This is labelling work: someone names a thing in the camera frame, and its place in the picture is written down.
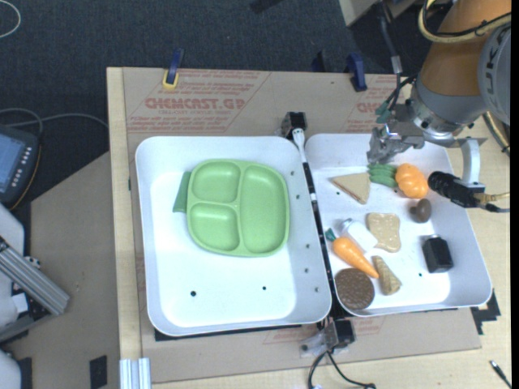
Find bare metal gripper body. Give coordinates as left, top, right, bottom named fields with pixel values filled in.
left=384, top=102, right=460, bottom=150

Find green pea pods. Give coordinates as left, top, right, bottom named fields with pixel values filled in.
left=366, top=162, right=398, bottom=188

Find orange pumpkin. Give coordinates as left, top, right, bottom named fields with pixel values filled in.
left=394, top=162, right=430, bottom=199

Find tan triangular sandwich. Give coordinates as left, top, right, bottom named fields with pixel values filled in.
left=331, top=171, right=372, bottom=206

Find brown mushroom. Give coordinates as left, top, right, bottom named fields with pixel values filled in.
left=409, top=197, right=433, bottom=224

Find thin black and white rod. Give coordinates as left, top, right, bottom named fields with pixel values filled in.
left=291, top=129, right=338, bottom=320

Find tan bread slice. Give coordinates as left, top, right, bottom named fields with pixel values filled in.
left=365, top=212, right=403, bottom=254

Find white bottle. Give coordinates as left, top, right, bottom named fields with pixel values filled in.
left=339, top=217, right=380, bottom=253

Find orange carrot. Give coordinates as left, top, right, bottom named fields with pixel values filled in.
left=324, top=227, right=380, bottom=280

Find white plastic tray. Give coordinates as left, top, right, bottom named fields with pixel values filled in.
left=134, top=135, right=333, bottom=337
left=303, top=132, right=494, bottom=318

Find black bottle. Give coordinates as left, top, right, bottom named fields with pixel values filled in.
left=421, top=233, right=455, bottom=275

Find tan ice cream cone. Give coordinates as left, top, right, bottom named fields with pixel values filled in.
left=371, top=254, right=404, bottom=297

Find brown cardboard board red print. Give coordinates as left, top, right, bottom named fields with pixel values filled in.
left=121, top=66, right=483, bottom=384

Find green divided plate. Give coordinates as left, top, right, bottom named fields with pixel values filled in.
left=172, top=158, right=291, bottom=259

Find brown round biscuit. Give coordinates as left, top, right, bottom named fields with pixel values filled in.
left=333, top=267, right=376, bottom=311

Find black cylinder on white bracket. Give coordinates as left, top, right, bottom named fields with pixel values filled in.
left=427, top=137, right=488, bottom=210

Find black block with thin wires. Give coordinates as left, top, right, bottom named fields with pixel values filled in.
left=319, top=318, right=357, bottom=351
left=282, top=111, right=307, bottom=138

